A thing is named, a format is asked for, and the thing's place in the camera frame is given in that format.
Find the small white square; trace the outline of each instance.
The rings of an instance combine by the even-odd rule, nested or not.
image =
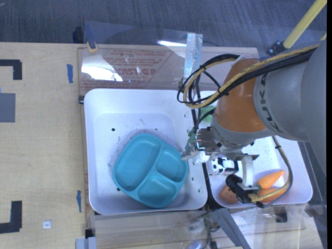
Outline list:
[[[43,229],[50,229],[52,228],[52,221],[51,220],[44,220],[43,221]]]

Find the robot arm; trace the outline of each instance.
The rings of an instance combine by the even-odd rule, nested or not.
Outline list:
[[[258,138],[278,135],[309,141],[326,175],[326,41],[282,53],[272,61],[239,60],[225,83],[217,98],[211,98],[218,100],[211,127],[194,129],[184,160],[203,150],[211,160],[223,154],[241,161],[243,178],[229,175],[226,183],[243,203],[251,202],[250,194],[258,188],[253,185],[252,163],[257,156],[243,154],[242,148]],[[185,102],[188,91],[190,87],[184,89]],[[187,103],[191,108],[208,104]]]

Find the table surface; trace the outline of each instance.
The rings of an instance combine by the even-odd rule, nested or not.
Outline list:
[[[83,45],[0,43],[0,58],[20,59],[23,71],[22,80],[13,80],[12,67],[0,67],[1,92],[16,94],[15,123],[0,123],[0,223],[10,221],[11,201],[23,204],[20,232],[0,234],[0,248],[74,248],[75,239],[85,235],[80,47]],[[74,72],[71,84],[68,64]],[[313,219],[304,219],[304,229],[252,237],[265,248],[322,248]],[[51,220],[50,229],[43,228],[44,220]],[[218,241],[219,246],[234,247],[228,238]]]

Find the gray square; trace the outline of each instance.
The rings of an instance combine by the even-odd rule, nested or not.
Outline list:
[[[15,122],[15,93],[0,93],[0,122]]]

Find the blue plate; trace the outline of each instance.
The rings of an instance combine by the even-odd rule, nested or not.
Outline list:
[[[167,142],[150,134],[135,136],[113,167],[114,183],[128,196],[151,208],[164,208],[177,196],[188,163]]]

